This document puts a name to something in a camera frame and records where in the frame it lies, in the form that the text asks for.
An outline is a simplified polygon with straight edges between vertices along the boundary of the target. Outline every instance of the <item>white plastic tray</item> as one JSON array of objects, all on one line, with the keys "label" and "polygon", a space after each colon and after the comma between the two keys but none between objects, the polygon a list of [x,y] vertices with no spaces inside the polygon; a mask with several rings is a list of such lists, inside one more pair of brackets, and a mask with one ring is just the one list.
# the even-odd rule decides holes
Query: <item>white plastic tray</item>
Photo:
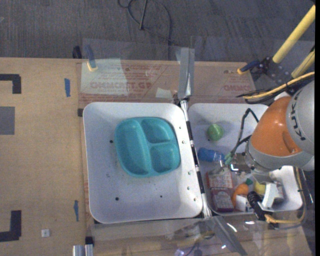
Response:
[{"label": "white plastic tray", "polygon": [[[176,134],[181,163],[154,177],[127,174],[117,158],[114,131],[122,120],[158,117]],[[100,223],[193,218],[203,208],[200,187],[181,108],[169,103],[94,102],[83,111],[89,208]]]},{"label": "white plastic tray", "polygon": [[[189,111],[188,117],[193,134],[194,144],[197,149],[204,147],[213,149],[223,154],[227,154],[233,149],[237,142],[240,131],[242,116],[247,108],[251,108],[258,119],[266,111],[267,106],[263,104],[231,104],[231,103],[196,103],[193,104]],[[207,136],[207,129],[211,124],[219,124],[224,129],[224,136],[218,141],[210,141]],[[249,114],[244,122],[244,131],[242,138],[251,135],[254,131],[257,122],[251,114]],[[238,147],[237,152],[245,151],[245,143]],[[206,177],[206,172],[213,169],[213,164],[210,162],[201,161],[200,170],[202,177]],[[285,192],[285,200],[283,203],[276,206],[277,211],[294,211],[302,206],[302,198],[298,192],[298,185],[295,179],[294,170],[291,166],[284,166],[280,170],[270,172],[270,177],[283,184]],[[217,212],[221,215],[237,215],[246,214],[244,212]]]}]

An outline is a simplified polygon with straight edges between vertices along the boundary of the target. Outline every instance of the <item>yellow pole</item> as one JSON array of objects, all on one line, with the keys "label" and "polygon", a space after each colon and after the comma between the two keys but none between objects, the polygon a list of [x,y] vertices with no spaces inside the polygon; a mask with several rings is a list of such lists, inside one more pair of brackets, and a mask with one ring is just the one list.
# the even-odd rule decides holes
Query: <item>yellow pole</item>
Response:
[{"label": "yellow pole", "polygon": [[272,60],[274,63],[280,63],[288,52],[292,49],[299,38],[306,32],[310,25],[316,19],[316,5],[314,4],[307,14],[303,17],[300,23],[296,26],[294,31],[289,35],[287,40],[283,43],[281,48],[273,56]]},{"label": "yellow pole", "polygon": [[310,53],[308,54],[308,56],[303,60],[303,62],[295,68],[295,70],[291,73],[291,76],[293,78],[298,78],[301,75],[303,75],[308,68],[310,68],[310,66],[315,62],[315,58],[316,58],[316,49],[314,49],[313,51],[310,51]]}]

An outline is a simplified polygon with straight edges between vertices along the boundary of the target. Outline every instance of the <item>small white block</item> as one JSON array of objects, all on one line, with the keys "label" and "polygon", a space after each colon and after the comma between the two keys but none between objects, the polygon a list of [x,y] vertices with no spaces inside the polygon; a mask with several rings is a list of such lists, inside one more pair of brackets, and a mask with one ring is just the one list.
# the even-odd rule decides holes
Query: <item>small white block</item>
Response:
[{"label": "small white block", "polygon": [[43,238],[49,237],[49,236],[50,236],[50,230],[49,230],[49,229],[42,229],[42,230],[41,230],[41,236],[42,236]]}]

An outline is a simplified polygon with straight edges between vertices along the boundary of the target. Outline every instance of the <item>white robot shell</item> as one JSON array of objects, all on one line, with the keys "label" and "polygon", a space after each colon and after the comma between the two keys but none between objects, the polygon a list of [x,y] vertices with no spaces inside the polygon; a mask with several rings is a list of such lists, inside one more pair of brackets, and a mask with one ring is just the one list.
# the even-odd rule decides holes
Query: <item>white robot shell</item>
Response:
[{"label": "white robot shell", "polygon": [[315,81],[293,95],[286,110],[286,124],[294,142],[315,155]]}]

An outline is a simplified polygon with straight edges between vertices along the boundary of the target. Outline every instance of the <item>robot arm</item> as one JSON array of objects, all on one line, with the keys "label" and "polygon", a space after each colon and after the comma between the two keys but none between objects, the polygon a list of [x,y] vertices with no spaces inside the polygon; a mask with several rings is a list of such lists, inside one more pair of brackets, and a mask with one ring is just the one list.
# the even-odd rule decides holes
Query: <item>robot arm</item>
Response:
[{"label": "robot arm", "polygon": [[263,114],[246,145],[245,161],[258,172],[282,166],[315,168],[315,82],[293,97],[277,99]]}]

